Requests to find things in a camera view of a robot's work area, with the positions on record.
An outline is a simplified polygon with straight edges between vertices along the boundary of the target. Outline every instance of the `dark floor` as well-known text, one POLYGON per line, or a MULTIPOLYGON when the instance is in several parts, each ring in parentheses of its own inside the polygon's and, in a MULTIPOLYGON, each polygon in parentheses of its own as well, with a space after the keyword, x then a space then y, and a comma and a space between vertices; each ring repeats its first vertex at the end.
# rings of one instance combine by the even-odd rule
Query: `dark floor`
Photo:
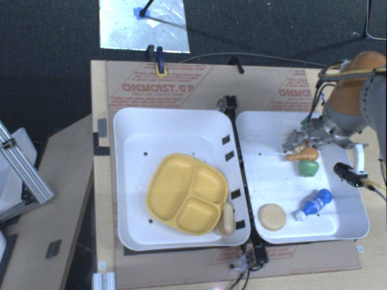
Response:
MULTIPOLYGON (((226 51, 322 64, 365 50, 386 54, 385 41, 361 37, 366 0, 183 1, 191 54, 166 54, 170 62, 226 51)), ((369 32, 374 36, 386 37, 386 5, 387 0, 373 0, 369 32)), ((38 143, 88 115, 92 59, 144 59, 143 52, 99 47, 99 0, 0 0, 0 119, 9 131, 25 127, 38 143)), ((308 66, 252 57, 241 61, 308 66)))

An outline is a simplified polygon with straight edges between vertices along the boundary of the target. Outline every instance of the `cardboard sheet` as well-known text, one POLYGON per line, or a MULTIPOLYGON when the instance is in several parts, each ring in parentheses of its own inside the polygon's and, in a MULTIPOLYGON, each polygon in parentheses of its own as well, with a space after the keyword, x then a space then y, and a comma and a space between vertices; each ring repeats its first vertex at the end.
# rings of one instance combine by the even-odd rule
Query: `cardboard sheet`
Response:
MULTIPOLYGON (((312 95, 305 69, 247 66, 167 64, 160 79, 154 63, 107 62, 106 83, 109 133, 112 119, 124 107, 216 109, 224 95, 236 95, 237 112, 308 112, 312 95)), ((110 136, 112 207, 117 289, 233 280, 239 276, 229 264, 241 256, 240 247, 135 253, 124 248, 117 235, 117 192, 114 137, 110 136), (144 277, 144 272, 151 272, 144 277)), ((254 277, 360 269, 351 240, 270 246, 269 262, 254 277)))

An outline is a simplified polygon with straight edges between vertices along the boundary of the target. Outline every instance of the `metal frame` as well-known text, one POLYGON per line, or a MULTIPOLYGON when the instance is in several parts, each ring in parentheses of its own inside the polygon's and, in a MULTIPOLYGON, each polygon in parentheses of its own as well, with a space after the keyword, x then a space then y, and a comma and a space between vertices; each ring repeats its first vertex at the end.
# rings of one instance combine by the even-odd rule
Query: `metal frame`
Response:
POLYGON ((385 41, 385 38, 382 37, 373 37, 368 33, 368 25, 369 25, 369 15, 371 13, 371 4, 372 0, 367 0, 367 12, 366 12, 366 18, 365 18, 365 24, 364 24, 364 32, 362 34, 362 37, 366 40, 381 40, 385 41))
POLYGON ((23 180, 28 191, 31 192, 35 202, 31 204, 21 202, 9 209, 3 214, 0 214, 0 221, 6 221, 14 216, 17 216, 30 208, 35 207, 35 204, 44 204, 53 196, 53 191, 46 185, 43 179, 39 176, 37 170, 32 166, 22 150, 18 146, 14 138, 11 137, 7 128, 0 121, 0 152, 4 155, 13 170, 23 180))

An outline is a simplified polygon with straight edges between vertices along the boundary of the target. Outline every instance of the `blue water bottle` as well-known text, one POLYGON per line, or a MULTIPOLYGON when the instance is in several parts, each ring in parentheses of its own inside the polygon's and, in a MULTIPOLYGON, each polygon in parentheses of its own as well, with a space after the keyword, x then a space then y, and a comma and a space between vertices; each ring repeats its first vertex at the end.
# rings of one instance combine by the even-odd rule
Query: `blue water bottle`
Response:
POLYGON ((318 194, 312 196, 305 203, 302 210, 296 212, 296 219, 304 221, 307 215, 317 214, 317 212, 332 201, 332 193, 328 189, 321 189, 318 194))

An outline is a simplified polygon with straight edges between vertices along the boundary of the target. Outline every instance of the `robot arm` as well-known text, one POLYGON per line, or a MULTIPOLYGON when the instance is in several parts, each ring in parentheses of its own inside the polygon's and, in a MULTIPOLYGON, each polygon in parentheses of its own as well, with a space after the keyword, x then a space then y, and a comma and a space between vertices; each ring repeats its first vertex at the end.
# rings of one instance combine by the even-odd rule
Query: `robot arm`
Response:
POLYGON ((380 153, 386 161, 386 57, 367 51, 350 62, 337 64, 340 73, 320 74, 311 113, 318 103, 325 82, 336 81, 330 98, 319 118, 306 118, 301 131, 294 130, 282 146, 284 152, 307 140, 311 146, 320 148, 336 143, 349 149, 355 144, 350 136, 371 126, 376 132, 380 153))
MULTIPOLYGON (((343 68, 343 72, 376 69, 386 65, 382 54, 367 51, 343 68)), ((386 71, 368 77, 339 80, 328 99, 324 114, 348 136, 371 126, 377 133, 380 153, 386 161, 386 71)))

